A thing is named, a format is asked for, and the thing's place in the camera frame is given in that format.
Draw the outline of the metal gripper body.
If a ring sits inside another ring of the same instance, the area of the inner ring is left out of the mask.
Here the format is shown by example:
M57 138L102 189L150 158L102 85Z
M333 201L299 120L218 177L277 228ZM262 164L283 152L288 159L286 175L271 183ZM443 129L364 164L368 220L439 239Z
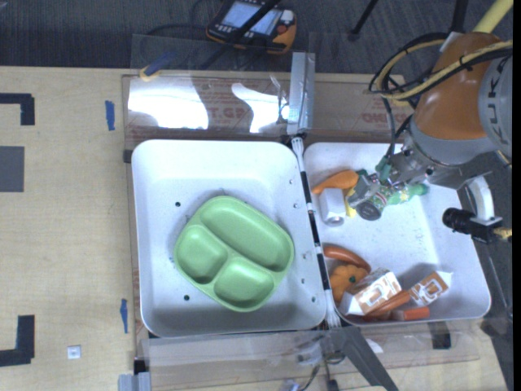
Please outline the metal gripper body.
M378 163L378 177L383 185L389 187L427 182L455 190L463 186L460 166L436 162L412 147L384 156Z

